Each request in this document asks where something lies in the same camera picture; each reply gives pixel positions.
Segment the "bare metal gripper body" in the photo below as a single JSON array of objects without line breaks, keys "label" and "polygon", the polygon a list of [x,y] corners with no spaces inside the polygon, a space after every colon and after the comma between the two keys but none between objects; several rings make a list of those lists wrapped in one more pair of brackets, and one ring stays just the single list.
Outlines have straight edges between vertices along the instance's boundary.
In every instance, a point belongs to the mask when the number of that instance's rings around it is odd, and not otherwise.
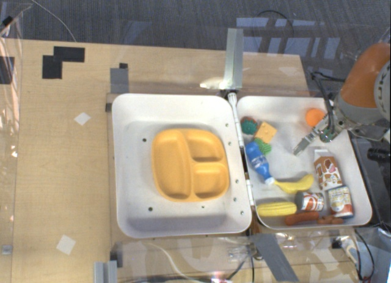
[{"label": "bare metal gripper body", "polygon": [[315,136],[322,142],[328,143],[334,140],[340,133],[340,128],[336,126],[333,114],[326,114],[315,127]]}]

